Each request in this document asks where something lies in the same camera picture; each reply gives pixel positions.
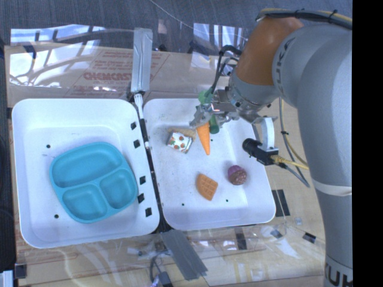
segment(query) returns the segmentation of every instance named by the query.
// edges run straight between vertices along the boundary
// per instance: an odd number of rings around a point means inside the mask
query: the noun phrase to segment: blue object
[[[79,146],[56,157],[50,165],[52,186],[66,212],[91,223],[131,205],[138,195],[132,169],[110,143]]]

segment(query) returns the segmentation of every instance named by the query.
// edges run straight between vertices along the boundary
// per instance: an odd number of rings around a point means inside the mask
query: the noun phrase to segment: orange carrot
[[[210,131],[209,131],[209,122],[206,122],[204,125],[197,128],[197,133],[199,140],[203,146],[203,149],[206,152],[206,155],[210,155]]]

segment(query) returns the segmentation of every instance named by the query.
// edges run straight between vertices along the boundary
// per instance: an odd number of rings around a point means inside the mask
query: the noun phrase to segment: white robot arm
[[[210,89],[190,125],[213,115],[219,126],[238,118],[254,123],[277,97],[297,108],[326,235],[324,286],[353,286],[352,20],[335,12],[285,10],[264,10],[260,17],[229,86]],[[298,18],[327,23],[304,26]],[[269,157],[260,142],[243,147],[255,157]]]

